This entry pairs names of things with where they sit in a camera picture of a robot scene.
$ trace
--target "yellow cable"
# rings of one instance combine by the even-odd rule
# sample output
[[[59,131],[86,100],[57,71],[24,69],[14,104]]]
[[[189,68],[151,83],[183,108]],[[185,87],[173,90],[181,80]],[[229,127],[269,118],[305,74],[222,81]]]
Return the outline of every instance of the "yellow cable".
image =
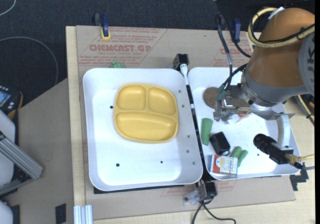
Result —
[[[249,39],[256,45],[259,47],[267,47],[267,48],[272,48],[272,47],[281,47],[281,46],[285,46],[285,45],[289,45],[292,44],[294,42],[297,42],[298,40],[302,40],[305,37],[307,37],[309,34],[313,33],[315,31],[315,25],[313,25],[311,28],[309,28],[308,30],[305,30],[301,33],[299,33],[296,37],[293,37],[291,39],[282,41],[282,42],[277,42],[277,43],[262,43],[259,40],[257,40],[254,36],[254,32],[251,30],[251,26],[254,25],[254,23],[256,22],[256,20],[263,14],[267,13],[267,12],[272,12],[275,11],[277,8],[275,7],[267,7],[264,8],[260,11],[258,11],[253,17],[252,17],[252,23],[251,25],[249,25],[248,27],[248,37]]]

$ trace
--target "green object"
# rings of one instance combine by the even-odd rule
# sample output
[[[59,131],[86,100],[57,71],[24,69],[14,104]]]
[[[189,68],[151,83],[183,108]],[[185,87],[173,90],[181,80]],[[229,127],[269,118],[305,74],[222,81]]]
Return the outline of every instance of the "green object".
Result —
[[[242,148],[240,146],[236,146],[234,148],[234,150],[232,151],[230,157],[238,158],[240,156],[241,152],[242,152]]]
[[[124,68],[124,64],[121,62],[112,61],[110,68]]]
[[[238,167],[241,165],[242,160],[246,157],[248,154],[247,150],[242,150],[240,156],[238,157]]]
[[[211,134],[211,129],[212,129],[212,124],[213,120],[210,118],[202,118],[201,122],[201,141],[203,144],[208,145],[209,144],[209,139],[210,139],[210,134]]]

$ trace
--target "green pepper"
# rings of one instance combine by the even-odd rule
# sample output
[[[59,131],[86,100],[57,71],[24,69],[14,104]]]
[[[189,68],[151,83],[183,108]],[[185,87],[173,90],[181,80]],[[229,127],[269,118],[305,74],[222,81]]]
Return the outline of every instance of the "green pepper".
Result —
[[[124,68],[125,65],[121,62],[112,61],[110,68]]]

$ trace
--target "black robot end effector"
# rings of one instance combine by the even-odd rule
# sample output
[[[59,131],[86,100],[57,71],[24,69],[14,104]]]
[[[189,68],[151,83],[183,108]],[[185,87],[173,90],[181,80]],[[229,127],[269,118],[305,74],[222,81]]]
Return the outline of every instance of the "black robot end effector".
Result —
[[[289,160],[286,158],[286,154],[292,154],[294,152],[293,149],[286,150],[277,147],[276,140],[264,134],[257,134],[253,139],[253,144],[280,165],[288,164]]]

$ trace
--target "white tray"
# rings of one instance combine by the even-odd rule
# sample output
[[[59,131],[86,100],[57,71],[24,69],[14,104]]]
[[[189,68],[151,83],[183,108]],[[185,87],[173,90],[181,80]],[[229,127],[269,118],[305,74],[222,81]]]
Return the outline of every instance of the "white tray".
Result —
[[[241,81],[241,72],[237,73],[232,79],[232,85]],[[253,144],[253,139],[258,133],[265,134],[274,138],[278,137],[278,126],[275,120],[266,121],[265,119],[250,114],[236,123],[216,121],[213,117],[214,109],[208,107],[203,100],[203,93],[208,87],[220,87],[229,76],[229,68],[193,68],[188,73],[188,80],[193,96],[194,108],[197,117],[197,124],[201,131],[202,118],[213,119],[211,133],[223,132],[226,136],[231,150],[240,146],[248,150],[248,155],[244,158],[238,168],[237,176],[216,174],[210,172],[211,156],[215,151],[209,143],[208,146],[202,145],[205,164],[210,175],[217,180],[233,180],[241,178],[254,178],[278,175],[296,174],[299,170],[289,164],[278,165],[269,156]],[[273,107],[275,112],[286,112],[282,104]],[[299,156],[299,150],[292,131],[290,132],[290,146],[294,148],[294,154]]]
[[[128,83],[164,87],[176,98],[178,132],[166,143],[141,143],[116,131],[116,93]],[[83,77],[89,177],[102,191],[196,183],[203,173],[183,76],[173,69],[94,68]]]

